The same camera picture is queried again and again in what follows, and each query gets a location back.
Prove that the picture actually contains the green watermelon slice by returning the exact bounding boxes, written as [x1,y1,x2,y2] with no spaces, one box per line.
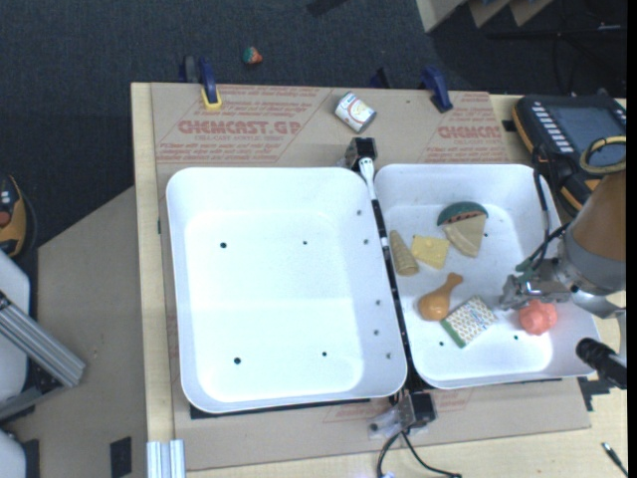
[436,201,491,228]

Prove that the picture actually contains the beige pizza slice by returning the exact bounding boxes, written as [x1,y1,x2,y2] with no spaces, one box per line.
[442,212,488,260]

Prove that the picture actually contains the white and green packet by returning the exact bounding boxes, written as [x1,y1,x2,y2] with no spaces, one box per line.
[439,294,500,350]

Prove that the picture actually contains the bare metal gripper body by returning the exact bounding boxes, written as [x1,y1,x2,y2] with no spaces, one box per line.
[520,258,626,319]

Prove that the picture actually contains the black cylinder on white bracket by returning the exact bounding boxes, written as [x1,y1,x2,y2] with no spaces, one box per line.
[575,310,628,390]

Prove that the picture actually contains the black block with thin wires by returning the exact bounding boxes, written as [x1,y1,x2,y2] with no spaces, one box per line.
[346,136,378,169]
[368,390,439,440]

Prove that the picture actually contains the orange chicken drumstick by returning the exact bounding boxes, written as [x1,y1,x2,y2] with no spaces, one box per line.
[417,272,465,323]

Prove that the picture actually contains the white small can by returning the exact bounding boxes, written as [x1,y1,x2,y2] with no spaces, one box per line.
[333,91,378,134]

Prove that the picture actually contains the orange lumpy toy food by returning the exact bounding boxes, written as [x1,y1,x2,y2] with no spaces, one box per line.
[518,299,559,338]

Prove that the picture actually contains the beige ice cream cone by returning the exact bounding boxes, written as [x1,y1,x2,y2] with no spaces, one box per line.
[388,229,421,278]

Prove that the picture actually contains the brown cardboard board red print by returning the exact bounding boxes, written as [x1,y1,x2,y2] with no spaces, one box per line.
[148,83,594,471]

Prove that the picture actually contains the thin black and white rod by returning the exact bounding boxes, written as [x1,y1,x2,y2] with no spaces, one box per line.
[358,157,412,367]

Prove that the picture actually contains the yellow cheese slice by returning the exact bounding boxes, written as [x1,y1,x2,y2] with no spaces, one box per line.
[410,234,451,271]

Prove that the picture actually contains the white plastic tray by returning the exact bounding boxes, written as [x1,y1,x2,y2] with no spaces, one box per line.
[164,166,409,414]
[372,162,602,390]

